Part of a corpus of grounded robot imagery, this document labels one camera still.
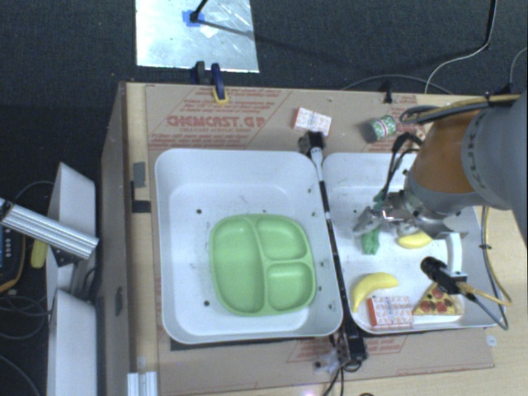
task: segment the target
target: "small box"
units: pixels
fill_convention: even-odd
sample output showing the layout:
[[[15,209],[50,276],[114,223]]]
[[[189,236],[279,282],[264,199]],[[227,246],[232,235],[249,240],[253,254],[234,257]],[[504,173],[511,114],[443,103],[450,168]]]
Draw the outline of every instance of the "small box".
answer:
[[[301,132],[306,132],[307,130],[323,132],[326,138],[328,137],[331,123],[332,117],[299,107],[295,115],[294,129]]]
[[[404,327],[413,323],[413,307],[407,296],[370,298],[370,323],[375,328]]]

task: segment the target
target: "white cable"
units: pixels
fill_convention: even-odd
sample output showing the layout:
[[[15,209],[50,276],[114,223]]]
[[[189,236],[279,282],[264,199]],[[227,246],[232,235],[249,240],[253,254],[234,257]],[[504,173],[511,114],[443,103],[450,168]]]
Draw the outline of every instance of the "white cable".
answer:
[[[408,79],[408,80],[411,80],[411,81],[416,81],[416,82],[419,82],[419,83],[427,83],[427,81],[425,79],[417,78],[415,76],[400,75],[400,74],[386,74],[386,75],[371,76],[371,77],[368,77],[368,78],[365,78],[365,79],[361,79],[360,81],[353,82],[353,83],[351,83],[349,85],[346,85],[346,87],[341,88],[341,91],[345,91],[347,89],[357,87],[358,85],[361,85],[362,83],[368,83],[370,81],[375,81],[376,79],[385,79],[385,78],[401,78],[401,79]],[[438,85],[436,83],[431,82],[431,83],[429,83],[429,85],[431,85],[434,88],[438,88],[440,91],[445,92],[446,94],[453,95],[453,92],[451,92],[448,89],[445,89],[445,88],[441,87],[440,85]]]
[[[526,49],[528,49],[528,47],[525,47],[524,49],[519,51],[519,53],[517,53],[515,57],[513,58],[513,61],[511,62],[511,66],[510,66],[510,77],[508,78],[508,83],[513,83],[513,69],[515,68],[515,63],[517,63],[517,59],[519,59],[521,54],[523,54],[526,51]]]
[[[432,71],[431,75],[429,75],[429,78],[427,79],[427,83],[426,83],[426,87],[425,89],[423,90],[423,93],[424,94],[427,94],[427,89],[429,88],[429,84],[432,80],[432,77],[436,75],[436,73],[442,69],[444,66],[446,66],[447,64],[451,64],[451,63],[454,63],[454,62],[459,62],[460,60],[466,60],[466,59],[470,59],[472,58],[473,56],[476,56],[478,53],[482,52],[483,50],[485,50],[488,46],[489,46],[489,42],[492,40],[492,33],[493,33],[493,28],[495,27],[495,16],[497,15],[497,0],[495,0],[495,7],[493,8],[493,16],[492,16],[492,21],[491,21],[491,26],[489,27],[489,34],[488,34],[488,40],[482,44],[482,46],[475,50],[473,53],[471,54],[467,54],[465,56],[460,56],[460,57],[457,57],[456,59],[452,59],[452,60],[447,60],[446,62],[442,63],[440,66],[438,66],[435,70]]]

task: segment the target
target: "green toy object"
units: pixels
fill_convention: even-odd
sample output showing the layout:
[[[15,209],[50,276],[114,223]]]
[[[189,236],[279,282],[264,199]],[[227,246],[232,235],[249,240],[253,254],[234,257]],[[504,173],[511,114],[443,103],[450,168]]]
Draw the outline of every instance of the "green toy object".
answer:
[[[230,312],[285,314],[314,298],[314,260],[303,229],[273,214],[235,215],[210,233],[214,291]]]
[[[361,246],[365,255],[375,255],[380,249],[380,226],[361,236]]]

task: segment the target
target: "black carpet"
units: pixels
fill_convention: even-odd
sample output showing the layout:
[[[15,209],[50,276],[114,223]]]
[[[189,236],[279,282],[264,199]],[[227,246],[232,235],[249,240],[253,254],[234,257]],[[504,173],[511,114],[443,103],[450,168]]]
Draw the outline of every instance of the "black carpet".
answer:
[[[491,0],[251,0],[259,74],[227,73],[227,84],[345,87],[372,75],[429,76],[443,61],[484,41]],[[526,46],[528,0],[498,0],[491,45],[433,79],[457,94],[495,92]],[[135,65],[134,0],[0,0],[0,196],[53,180],[60,161],[99,177],[99,160],[120,80],[188,83],[187,71]],[[526,53],[513,77],[526,88]],[[364,84],[375,90],[381,81]],[[422,92],[394,79],[397,92]],[[45,187],[26,206],[44,212]],[[26,269],[22,295],[40,297],[44,277]],[[0,316],[0,330],[25,318]],[[45,392],[46,332],[25,342],[0,338],[0,354]],[[0,361],[0,394],[30,394]]]

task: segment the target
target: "yellow banana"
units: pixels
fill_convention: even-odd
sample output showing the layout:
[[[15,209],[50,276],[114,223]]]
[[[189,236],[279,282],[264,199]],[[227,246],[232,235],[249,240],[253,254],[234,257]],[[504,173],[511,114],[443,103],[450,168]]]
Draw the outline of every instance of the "yellow banana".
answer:
[[[398,238],[398,245],[407,249],[418,249],[425,247],[431,241],[431,236],[420,230],[419,232]]]
[[[352,312],[356,313],[360,303],[377,289],[388,289],[398,285],[398,279],[389,273],[372,273],[363,277],[352,290]]]

